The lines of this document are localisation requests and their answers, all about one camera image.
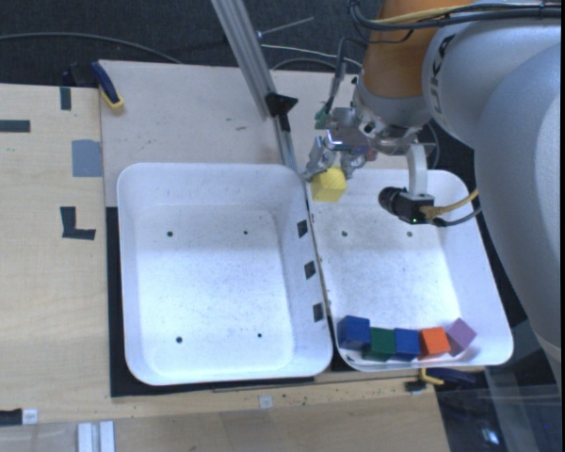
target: white tray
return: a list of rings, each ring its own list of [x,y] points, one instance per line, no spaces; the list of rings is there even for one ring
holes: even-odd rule
[[[329,365],[305,200],[281,165],[140,163],[121,173],[124,348],[139,380],[299,378]]]
[[[340,348],[342,357],[363,371],[505,362],[512,354],[512,334],[476,220],[447,228],[411,225],[379,206],[384,187],[408,183],[405,169],[359,169],[338,202],[310,199],[335,336],[346,315],[369,318],[373,327],[411,330],[445,327],[461,317],[476,339],[456,357],[445,353],[384,363]],[[466,197],[468,190],[454,174],[431,170],[428,194],[436,205],[447,205]],[[454,220],[471,211],[469,204],[443,218]]]

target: blue cube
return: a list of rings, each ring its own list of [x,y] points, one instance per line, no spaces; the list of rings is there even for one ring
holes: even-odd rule
[[[410,362],[421,353],[418,330],[395,328],[395,360]]]
[[[347,315],[337,323],[339,348],[362,351],[370,345],[370,320]]]

